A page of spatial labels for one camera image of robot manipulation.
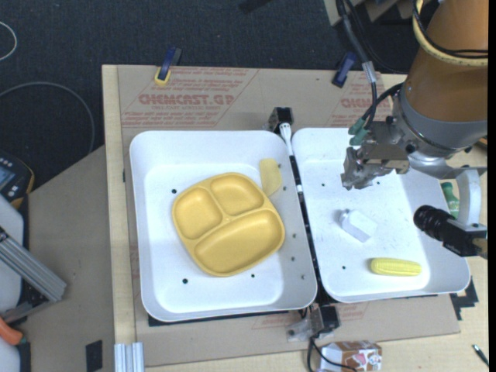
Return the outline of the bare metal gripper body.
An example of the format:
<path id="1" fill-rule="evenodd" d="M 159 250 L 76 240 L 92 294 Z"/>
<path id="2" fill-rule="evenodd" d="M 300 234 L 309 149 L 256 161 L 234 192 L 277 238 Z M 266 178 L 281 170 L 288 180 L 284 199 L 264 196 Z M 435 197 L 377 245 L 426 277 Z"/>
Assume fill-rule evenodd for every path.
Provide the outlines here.
<path id="1" fill-rule="evenodd" d="M 474 170 L 478 175 L 487 171 L 486 167 L 451 167 L 448 159 L 465 148 L 449 146 L 447 141 L 434 139 L 426 130 L 414 129 L 404 118 L 388 117 L 372 124 L 359 148 L 359 162 L 380 164 L 397 174 L 413 169 L 440 180 L 454 179 L 465 171 Z"/>

